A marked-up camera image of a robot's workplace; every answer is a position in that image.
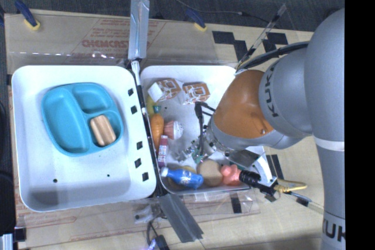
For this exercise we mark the blue bottle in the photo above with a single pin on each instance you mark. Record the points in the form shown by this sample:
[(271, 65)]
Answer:
[(184, 178)]

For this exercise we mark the yellow banana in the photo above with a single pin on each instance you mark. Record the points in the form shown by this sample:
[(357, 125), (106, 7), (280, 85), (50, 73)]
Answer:
[(150, 105)]

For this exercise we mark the brown round bread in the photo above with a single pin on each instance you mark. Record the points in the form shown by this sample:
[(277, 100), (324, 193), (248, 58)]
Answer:
[(210, 172)]

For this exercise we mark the thin black and white rod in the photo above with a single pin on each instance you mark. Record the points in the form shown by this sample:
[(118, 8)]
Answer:
[(140, 90)]

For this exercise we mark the small pink bottle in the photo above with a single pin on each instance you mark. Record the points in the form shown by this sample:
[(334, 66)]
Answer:
[(163, 150)]

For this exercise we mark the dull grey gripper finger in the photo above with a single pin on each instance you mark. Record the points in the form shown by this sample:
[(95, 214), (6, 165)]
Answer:
[(189, 150), (180, 157)]

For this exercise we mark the white plastic tray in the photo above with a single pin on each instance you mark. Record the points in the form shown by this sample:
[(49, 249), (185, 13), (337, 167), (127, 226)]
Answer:
[(73, 184), (187, 114)]

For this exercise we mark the black cylinder on white bracket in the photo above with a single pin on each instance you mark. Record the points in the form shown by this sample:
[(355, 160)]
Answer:
[(250, 177)]

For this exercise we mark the brown cardboard board red print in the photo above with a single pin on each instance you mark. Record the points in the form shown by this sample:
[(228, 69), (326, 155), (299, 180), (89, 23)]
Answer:
[(181, 35)]

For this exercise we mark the blue divided plate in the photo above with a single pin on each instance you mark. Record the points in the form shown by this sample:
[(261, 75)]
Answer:
[(63, 123)]

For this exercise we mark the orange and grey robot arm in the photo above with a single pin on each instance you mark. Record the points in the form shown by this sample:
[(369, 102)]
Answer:
[(293, 102)]

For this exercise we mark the pink toy figure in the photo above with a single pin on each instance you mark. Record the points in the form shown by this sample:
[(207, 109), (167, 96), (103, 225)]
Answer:
[(231, 175)]

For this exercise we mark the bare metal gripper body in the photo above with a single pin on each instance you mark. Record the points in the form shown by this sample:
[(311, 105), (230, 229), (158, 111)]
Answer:
[(202, 147)]

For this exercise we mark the white and orange carton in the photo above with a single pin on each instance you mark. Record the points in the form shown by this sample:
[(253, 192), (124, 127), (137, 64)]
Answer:
[(164, 90), (197, 93)]

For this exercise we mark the orange carrot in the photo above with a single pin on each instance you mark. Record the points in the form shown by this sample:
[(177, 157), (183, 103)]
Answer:
[(157, 127)]

